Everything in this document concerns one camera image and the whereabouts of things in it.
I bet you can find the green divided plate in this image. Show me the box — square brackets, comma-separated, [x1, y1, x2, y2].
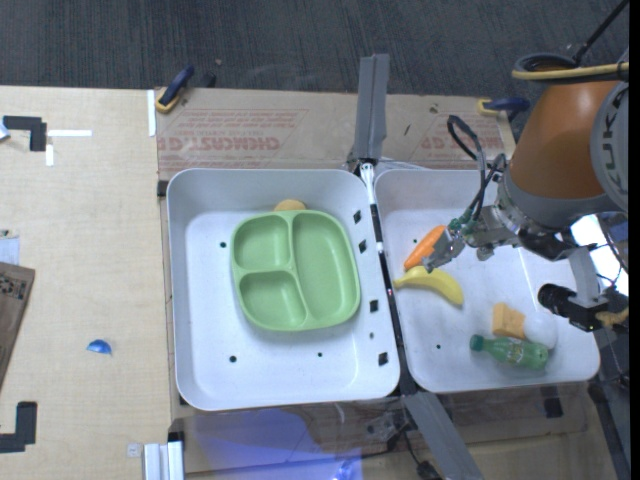
[229, 209, 362, 333]

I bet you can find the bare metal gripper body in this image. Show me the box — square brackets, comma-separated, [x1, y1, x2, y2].
[462, 204, 525, 263]

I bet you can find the black cylinder on white bracket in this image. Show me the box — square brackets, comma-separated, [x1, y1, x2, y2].
[537, 246, 610, 333]

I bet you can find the brown paper packet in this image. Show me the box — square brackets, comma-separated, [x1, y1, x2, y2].
[0, 261, 37, 390]

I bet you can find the orange carrot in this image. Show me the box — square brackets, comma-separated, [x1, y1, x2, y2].
[403, 225, 447, 272]

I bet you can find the white plastic tray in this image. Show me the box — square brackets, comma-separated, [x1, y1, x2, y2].
[373, 168, 602, 395]
[166, 167, 402, 412]

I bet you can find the brown cardboard board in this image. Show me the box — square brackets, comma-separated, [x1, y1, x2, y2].
[154, 86, 592, 474]

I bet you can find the yellow banana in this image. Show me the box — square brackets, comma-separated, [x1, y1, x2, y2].
[392, 266, 465, 307]

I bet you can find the green plastic bottle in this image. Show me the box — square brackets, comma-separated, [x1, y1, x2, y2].
[468, 334, 551, 371]

